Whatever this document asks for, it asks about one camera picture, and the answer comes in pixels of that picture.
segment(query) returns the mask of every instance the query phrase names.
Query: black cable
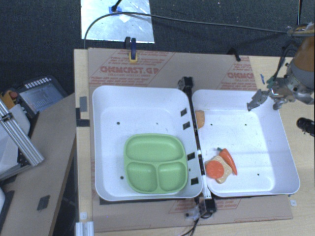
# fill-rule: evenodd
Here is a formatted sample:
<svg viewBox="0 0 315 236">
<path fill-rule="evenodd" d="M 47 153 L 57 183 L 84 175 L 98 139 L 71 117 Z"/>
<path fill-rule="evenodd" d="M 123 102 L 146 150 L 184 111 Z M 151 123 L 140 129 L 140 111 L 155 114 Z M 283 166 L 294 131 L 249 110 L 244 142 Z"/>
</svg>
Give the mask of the black cable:
<svg viewBox="0 0 315 236">
<path fill-rule="evenodd" d="M 191 233 L 190 236 L 192 236 L 192 235 L 194 234 L 195 230 L 196 230 L 196 226 L 197 226 L 197 224 L 198 224 L 198 221 L 199 221 L 199 219 L 197 219 L 197 220 L 195 221 L 193 227 L 192 227 L 188 232 L 182 234 L 181 236 L 186 236 L 186 235 L 188 235 L 189 233 Z"/>
<path fill-rule="evenodd" d="M 299 0 L 299 3 L 298 3 L 298 10 L 297 10 L 297 20 L 296 20 L 296 24 L 297 24 L 297 25 L 299 25 L 299 24 L 300 24 L 300 17 L 301 17 L 302 3 L 303 3 L 303 0 Z"/>
<path fill-rule="evenodd" d="M 288 48 L 283 51 L 283 54 L 281 55 L 279 63 L 278 63 L 278 67 L 277 67 L 276 73 L 273 76 L 273 80 L 275 80 L 277 78 L 278 73 L 279 73 L 279 71 L 280 71 L 280 69 L 281 69 L 281 67 L 282 67 L 282 65 L 284 63 L 284 59 L 285 59 L 285 57 L 286 57 L 286 55 L 287 55 L 287 53 L 289 51 L 295 51 L 296 52 L 295 49 L 288 49 Z"/>
<path fill-rule="evenodd" d="M 204 215 L 202 215 L 200 218 L 202 219 L 207 219 L 210 218 L 212 216 L 212 213 L 206 212 Z"/>
<path fill-rule="evenodd" d="M 146 17 L 153 17 L 153 18 L 160 18 L 160 19 L 166 19 L 166 20 L 171 20 L 171 21 L 176 21 L 176 22 L 182 22 L 182 23 L 191 23 L 191 24 L 201 24 L 201 25 L 211 25 L 211 26 L 224 26 L 224 27 L 235 27 L 235 28 L 242 28 L 242 29 L 248 29 L 248 30 L 259 30 L 259 31 L 266 31 L 266 32 L 273 32 L 273 33 L 281 33 L 281 34 L 287 34 L 286 31 L 280 31 L 280 30 L 272 30 L 272 29 L 263 29 L 263 28 L 256 28 L 256 27 L 249 27 L 249 26 L 238 26 L 238 25 L 230 25 L 230 24 L 221 24 L 221 23 L 210 23 L 210 22 L 202 22 L 202 21 L 192 21 L 192 20 L 185 20 L 185 19 L 177 19 L 177 18 L 170 18 L 170 17 L 164 17 L 164 16 L 159 16 L 159 15 L 154 15 L 154 14 L 147 14 L 147 13 L 141 13 L 141 12 L 116 12 L 116 13 L 111 13 L 111 14 L 106 14 L 103 16 L 100 16 L 96 18 L 88 27 L 88 29 L 85 32 L 84 36 L 84 43 L 83 47 L 84 49 L 86 48 L 86 39 L 87 35 L 92 28 L 92 26 L 98 22 L 99 20 L 109 17 L 109 16 L 114 16 L 114 15 L 138 15 L 138 16 L 146 16 Z"/>
</svg>

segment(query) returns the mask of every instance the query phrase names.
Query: white tray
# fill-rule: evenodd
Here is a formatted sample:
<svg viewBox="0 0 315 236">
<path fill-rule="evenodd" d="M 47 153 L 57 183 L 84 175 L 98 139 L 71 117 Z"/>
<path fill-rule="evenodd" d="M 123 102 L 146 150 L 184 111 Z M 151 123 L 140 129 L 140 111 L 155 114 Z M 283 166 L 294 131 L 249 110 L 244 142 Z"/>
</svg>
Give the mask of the white tray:
<svg viewBox="0 0 315 236">
<path fill-rule="evenodd" d="M 95 186 L 109 201 L 174 199 L 198 196 L 201 173 L 187 96 L 173 88 L 98 87 L 93 93 Z M 178 193 L 142 194 L 127 183 L 124 144 L 135 134 L 159 133 L 177 137 L 188 160 L 188 183 Z"/>
<path fill-rule="evenodd" d="M 220 197 L 292 194 L 300 180 L 284 132 L 281 117 L 269 99 L 247 111 L 254 92 L 198 90 L 195 110 L 205 112 L 205 125 L 198 130 L 204 162 L 227 148 L 238 175 L 223 184 L 207 177 L 209 189 Z"/>
</svg>

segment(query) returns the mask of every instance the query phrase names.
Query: wooden table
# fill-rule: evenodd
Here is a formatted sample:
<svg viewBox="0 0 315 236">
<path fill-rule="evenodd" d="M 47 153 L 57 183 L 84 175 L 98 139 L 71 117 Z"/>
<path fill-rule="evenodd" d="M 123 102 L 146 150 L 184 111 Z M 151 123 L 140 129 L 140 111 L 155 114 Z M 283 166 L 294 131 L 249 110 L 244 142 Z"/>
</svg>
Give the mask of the wooden table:
<svg viewBox="0 0 315 236">
<path fill-rule="evenodd" d="M 277 57 L 250 57 L 257 87 L 265 89 L 260 78 L 262 73 L 266 79 L 270 78 L 278 65 Z M 87 91 L 88 51 L 75 50 L 75 90 L 76 107 L 80 106 L 80 95 L 89 95 Z M 315 179 L 314 179 L 314 138 L 297 128 L 296 121 L 300 117 L 314 120 L 314 105 L 307 106 L 299 101 L 284 104 L 280 109 L 284 129 L 289 141 L 292 155 L 301 181 L 299 191 L 290 197 L 296 201 L 292 207 L 292 220 L 263 221 L 248 223 L 233 223 L 222 225 L 197 226 L 194 235 L 312 235 L 315 230 Z M 81 119 L 89 119 L 89 107 L 81 113 Z M 90 157 L 90 129 L 77 128 L 78 151 L 78 188 L 79 211 L 86 212 L 81 222 L 92 221 L 91 194 L 91 157 Z M 174 227 L 162 229 L 133 230 L 120 232 L 95 233 L 96 236 L 175 236 L 188 231 L 190 227 Z"/>
<path fill-rule="evenodd" d="M 39 114 L 31 140 L 45 160 L 2 187 L 14 195 L 1 236 L 53 234 L 74 156 L 74 139 L 72 94 Z M 48 200 L 47 207 L 37 210 L 41 198 Z"/>
</svg>

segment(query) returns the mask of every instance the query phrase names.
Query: toy carrot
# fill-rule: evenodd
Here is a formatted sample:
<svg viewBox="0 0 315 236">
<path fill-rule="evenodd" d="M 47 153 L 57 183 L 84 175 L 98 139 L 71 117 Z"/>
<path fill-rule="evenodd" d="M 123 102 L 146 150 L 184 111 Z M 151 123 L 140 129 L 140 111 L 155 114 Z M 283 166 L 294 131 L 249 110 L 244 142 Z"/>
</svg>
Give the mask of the toy carrot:
<svg viewBox="0 0 315 236">
<path fill-rule="evenodd" d="M 231 154 L 228 152 L 228 150 L 225 148 L 224 149 L 218 148 L 218 150 L 220 151 L 219 156 L 224 159 L 224 161 L 232 168 L 233 173 L 237 175 L 237 169 L 234 160 Z"/>
<path fill-rule="evenodd" d="M 208 177 L 218 179 L 224 174 L 224 167 L 222 163 L 212 160 L 206 165 L 206 173 Z"/>
</svg>

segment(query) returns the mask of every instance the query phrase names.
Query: small orange object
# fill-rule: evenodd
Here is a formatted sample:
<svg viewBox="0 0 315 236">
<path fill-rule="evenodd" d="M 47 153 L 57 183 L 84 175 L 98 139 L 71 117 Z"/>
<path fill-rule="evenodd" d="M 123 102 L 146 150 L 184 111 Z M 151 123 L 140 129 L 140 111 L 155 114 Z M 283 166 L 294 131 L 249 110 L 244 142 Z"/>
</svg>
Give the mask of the small orange object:
<svg viewBox="0 0 315 236">
<path fill-rule="evenodd" d="M 196 120 L 197 120 L 197 127 L 202 128 L 205 124 L 205 112 L 202 110 L 195 111 Z"/>
<path fill-rule="evenodd" d="M 212 160 L 206 164 L 206 173 L 208 177 L 218 179 L 224 174 L 224 167 L 222 163 Z"/>
<path fill-rule="evenodd" d="M 223 160 L 232 168 L 233 173 L 237 175 L 237 169 L 234 160 L 228 150 L 225 148 L 222 149 L 219 153 L 219 156 L 223 158 Z"/>
</svg>

